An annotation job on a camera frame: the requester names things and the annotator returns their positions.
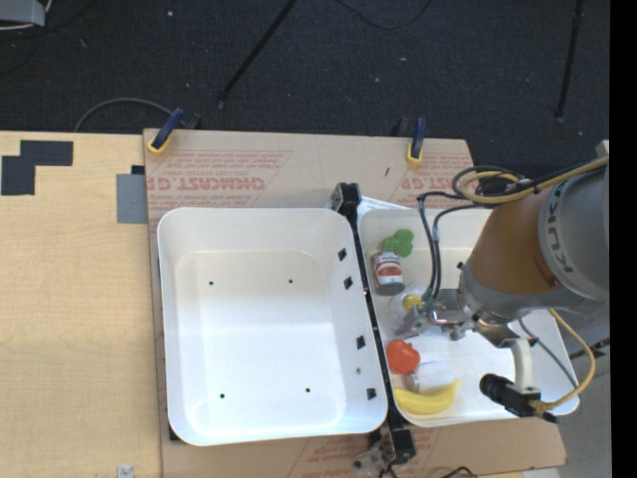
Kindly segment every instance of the yellow banana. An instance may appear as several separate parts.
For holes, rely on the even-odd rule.
[[[435,393],[420,394],[407,389],[395,388],[394,398],[398,407],[408,414],[435,414],[448,408],[454,401],[456,388],[460,381],[456,380]]]

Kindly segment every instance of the black tripod leg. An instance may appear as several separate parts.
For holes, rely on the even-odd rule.
[[[570,83],[570,72],[573,67],[573,58],[575,57],[575,45],[577,44],[577,34],[579,32],[579,23],[583,18],[584,0],[576,0],[575,12],[573,13],[573,24],[570,30],[570,44],[568,46],[568,57],[566,58],[566,67],[564,69],[564,78],[561,84],[561,94],[559,95],[559,103],[555,110],[555,118],[557,121],[564,120],[564,106],[566,105],[566,94],[568,93],[568,85]]]
[[[239,81],[239,79],[243,76],[243,74],[248,70],[248,68],[250,67],[252,62],[257,58],[257,56],[259,55],[261,50],[263,50],[264,46],[266,46],[266,44],[268,43],[268,41],[270,40],[272,35],[276,32],[277,28],[279,28],[281,23],[283,23],[283,20],[286,19],[286,16],[288,16],[288,13],[290,13],[290,11],[292,11],[292,8],[295,6],[295,4],[298,1],[299,0],[289,0],[288,1],[286,6],[279,13],[279,16],[277,16],[277,19],[273,22],[272,25],[270,25],[270,28],[264,34],[264,36],[261,38],[261,41],[259,41],[259,43],[257,43],[257,46],[255,46],[254,50],[252,50],[250,55],[248,55],[248,57],[243,62],[241,67],[237,70],[237,72],[232,77],[230,82],[228,82],[228,84],[221,91],[219,91],[219,94],[218,94],[219,102],[217,103],[217,108],[219,110],[223,110],[223,108],[225,106],[225,102],[228,99],[228,95],[230,94],[230,91],[232,91],[232,88]]]

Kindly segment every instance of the white bin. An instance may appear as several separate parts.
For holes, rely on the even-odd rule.
[[[214,445],[373,431],[387,397],[346,219],[178,208],[157,229],[168,417]]]
[[[440,209],[427,211],[430,224]],[[440,253],[443,289],[456,289],[460,281],[459,262],[466,262],[480,236],[482,228],[491,213],[490,209],[472,208],[451,212],[440,219]],[[431,255],[420,214],[415,209],[382,210],[365,212],[360,218],[358,230],[365,256],[365,264],[370,267],[370,257],[380,250],[383,240],[400,229],[411,230],[414,234],[413,251],[401,259],[402,273],[407,285],[421,285],[423,290],[429,284],[431,275]],[[381,339],[385,347],[396,338],[394,330],[400,326],[390,310],[391,298],[378,296],[372,289],[372,300],[378,321]],[[554,318],[547,311],[536,311],[525,317],[528,327],[548,345],[556,356],[570,366],[559,329]],[[526,333],[519,323],[510,323],[511,329],[524,337]],[[402,416],[418,426],[443,426],[474,421],[515,418],[501,405],[491,401],[480,392],[480,379],[486,373],[501,375],[515,380],[516,368],[511,350],[497,349],[478,333],[467,332],[453,342],[449,335],[431,326],[425,332],[408,341],[421,356],[421,362],[447,362],[451,374],[461,383],[456,389],[451,406],[443,411],[428,415],[414,415],[399,408]],[[555,400],[573,386],[559,365],[540,347],[531,349],[532,373],[535,386],[542,392],[542,399]],[[404,376],[391,374],[394,388],[406,388]],[[569,414],[579,404],[579,398],[566,402],[553,412]]]

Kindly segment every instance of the black carpet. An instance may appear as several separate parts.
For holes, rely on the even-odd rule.
[[[204,129],[389,135],[422,117],[476,163],[531,176],[609,138],[610,0],[583,0],[563,121],[576,0],[299,0],[219,111],[288,1],[53,0],[44,28],[3,22],[0,129],[166,120],[132,99],[200,114]]]

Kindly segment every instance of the red tomato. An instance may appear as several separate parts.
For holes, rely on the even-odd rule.
[[[392,340],[386,352],[389,369],[395,373],[409,373],[420,364],[420,353],[402,340]]]

